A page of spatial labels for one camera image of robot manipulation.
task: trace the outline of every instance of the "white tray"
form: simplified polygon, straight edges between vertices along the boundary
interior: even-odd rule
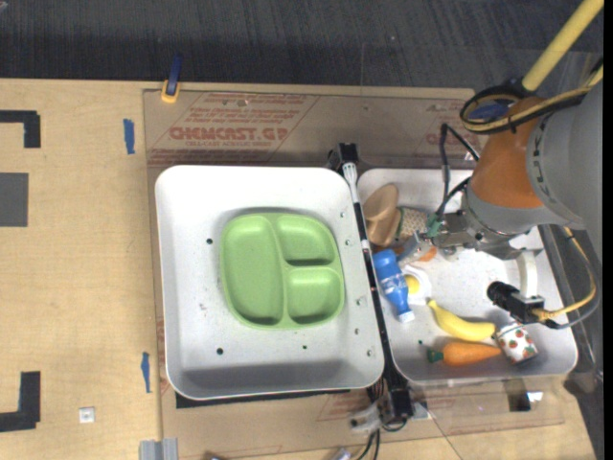
[[[470,171],[452,172],[451,186],[470,176]],[[358,181],[362,202],[377,188],[394,183],[399,190],[398,204],[429,213],[436,210],[443,198],[443,181],[438,170],[373,169],[366,171]],[[447,211],[460,207],[460,195],[447,205]],[[513,241],[513,246],[542,249],[538,230],[527,237]],[[535,258],[536,291],[545,298],[546,309],[563,307],[554,274],[543,250]],[[444,308],[461,316],[493,321],[502,325],[510,321],[509,314],[494,307],[487,296],[487,288],[493,281],[503,281],[520,288],[517,262],[503,262],[488,254],[464,250],[457,262],[450,262],[441,255],[428,263],[415,263],[426,272],[432,284],[433,298]],[[390,336],[392,353],[398,370],[415,384],[433,385],[453,382],[503,380],[530,376],[563,375],[570,372],[577,362],[578,350],[571,329],[556,331],[542,325],[527,328],[538,348],[538,357],[520,365],[511,365],[504,356],[497,356],[478,365],[449,367],[441,362],[429,363],[426,350],[436,347],[449,338],[436,324],[433,312],[425,305],[412,305],[415,320],[401,324],[394,317],[392,305],[382,299],[385,322]],[[556,321],[567,322],[565,317]]]
[[[317,168],[179,166],[158,177],[155,197],[167,373],[177,392],[208,400],[363,388],[381,376],[375,311],[343,177]],[[337,241],[346,301],[321,326],[254,329],[226,304],[223,227],[246,213],[280,210],[316,217]]]

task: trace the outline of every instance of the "cup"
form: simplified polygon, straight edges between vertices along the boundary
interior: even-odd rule
[[[511,364],[522,363],[538,355],[533,339],[522,324],[512,322],[498,331],[495,337]]]

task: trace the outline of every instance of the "bottle cap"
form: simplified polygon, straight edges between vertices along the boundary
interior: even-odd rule
[[[385,265],[396,263],[396,252],[392,249],[385,249],[373,255],[375,269],[380,269]]]
[[[415,320],[415,314],[413,313],[412,310],[406,311],[404,313],[399,313],[398,320],[402,322],[403,324],[407,322],[411,322],[412,320]]]

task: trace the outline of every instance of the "blue bottle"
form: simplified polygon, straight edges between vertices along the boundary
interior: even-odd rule
[[[397,263],[396,253],[385,249],[373,255],[376,279],[385,297],[396,307],[400,322],[410,322],[415,314],[409,308],[409,287]]]

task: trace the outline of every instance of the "yellow pole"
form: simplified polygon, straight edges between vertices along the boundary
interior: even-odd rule
[[[604,65],[602,64],[601,67],[594,73],[594,75],[592,75],[589,78],[585,86],[593,87],[594,85],[596,85],[599,81],[601,81],[603,73],[604,73]]]
[[[580,3],[575,13],[522,80],[521,83],[526,90],[534,92],[539,87],[603,6],[604,0],[583,0]]]

